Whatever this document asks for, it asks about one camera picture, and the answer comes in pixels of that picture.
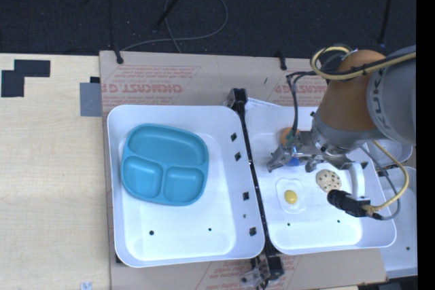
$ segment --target black carpet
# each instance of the black carpet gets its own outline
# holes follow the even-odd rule
[[[0,52],[98,54],[128,48],[272,56],[281,50],[286,57],[308,58],[334,43],[384,54],[416,44],[417,0],[179,0],[155,31],[170,3],[0,0]],[[179,39],[177,45],[171,36]]]

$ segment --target blue plate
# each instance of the blue plate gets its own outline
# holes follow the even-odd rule
[[[204,141],[186,130],[143,124],[128,135],[121,180],[136,198],[183,206],[204,192],[209,152]]]

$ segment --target metal bracket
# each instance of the metal bracket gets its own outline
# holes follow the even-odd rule
[[[257,289],[260,284],[264,283],[271,273],[267,260],[261,261],[257,266],[239,276],[240,286],[244,289]]]
[[[282,167],[284,164],[289,162],[292,157],[293,154],[290,149],[279,144],[275,152],[272,153],[272,159],[267,163],[268,171],[272,172],[272,170]]]

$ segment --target black tape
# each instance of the black tape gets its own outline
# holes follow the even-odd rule
[[[15,60],[14,70],[1,72],[1,96],[24,97],[25,77],[50,77],[50,61]]]
[[[89,79],[89,82],[92,84],[99,84],[100,83],[100,77],[98,76],[91,76]]]

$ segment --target egg yolk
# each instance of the egg yolk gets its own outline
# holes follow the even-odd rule
[[[284,199],[288,204],[295,204],[298,200],[298,195],[295,191],[288,189],[286,192],[284,192]]]

